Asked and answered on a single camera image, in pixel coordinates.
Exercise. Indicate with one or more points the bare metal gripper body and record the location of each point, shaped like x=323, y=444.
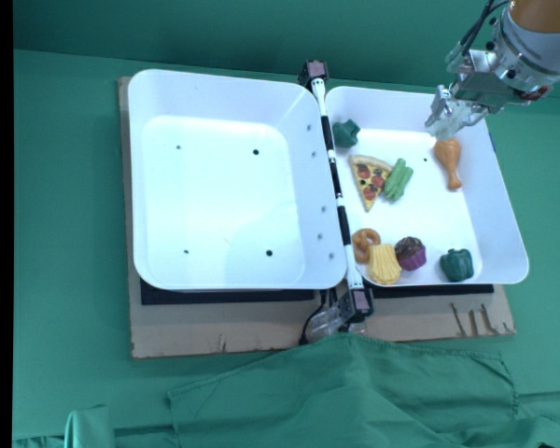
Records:
x=487, y=79

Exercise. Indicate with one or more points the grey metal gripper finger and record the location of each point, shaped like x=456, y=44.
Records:
x=464, y=117
x=439, y=110

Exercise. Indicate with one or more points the orange toy chicken drumstick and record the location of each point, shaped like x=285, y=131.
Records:
x=449, y=157

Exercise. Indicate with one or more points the green toy asparagus bundle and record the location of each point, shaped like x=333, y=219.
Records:
x=398, y=180

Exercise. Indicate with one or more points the green toy broccoli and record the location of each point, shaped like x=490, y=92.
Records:
x=345, y=132

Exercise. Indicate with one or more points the toy pizza slice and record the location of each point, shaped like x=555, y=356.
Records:
x=369, y=177

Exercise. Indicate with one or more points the white plastic tray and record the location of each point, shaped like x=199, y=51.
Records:
x=224, y=194
x=429, y=222

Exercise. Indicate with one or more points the black and white thin rod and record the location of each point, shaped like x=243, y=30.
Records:
x=340, y=203

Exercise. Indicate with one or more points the purple toy cupcake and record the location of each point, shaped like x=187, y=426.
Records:
x=410, y=254

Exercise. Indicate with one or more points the green toy bell pepper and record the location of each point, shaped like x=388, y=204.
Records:
x=456, y=266

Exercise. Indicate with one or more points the brown toy pretzel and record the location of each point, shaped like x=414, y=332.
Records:
x=365, y=241

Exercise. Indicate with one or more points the yellow toy fries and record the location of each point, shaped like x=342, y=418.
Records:
x=384, y=265

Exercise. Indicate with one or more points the green cloth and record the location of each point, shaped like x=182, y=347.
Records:
x=378, y=390

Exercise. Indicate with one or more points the brown cardboard board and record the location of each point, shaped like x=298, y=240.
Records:
x=224, y=322

